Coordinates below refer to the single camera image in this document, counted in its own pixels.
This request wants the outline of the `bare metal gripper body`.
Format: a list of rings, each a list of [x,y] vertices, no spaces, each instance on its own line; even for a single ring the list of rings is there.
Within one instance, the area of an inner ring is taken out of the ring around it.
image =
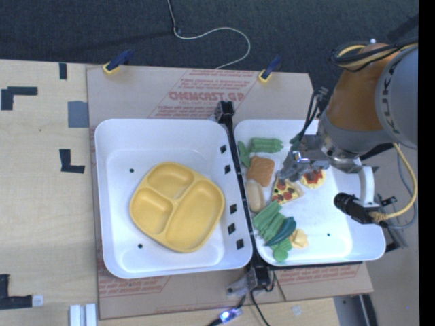
[[[334,144],[329,136],[305,135],[298,148],[298,163],[306,170],[328,169],[330,166],[344,173],[358,173],[361,162],[358,155]]]

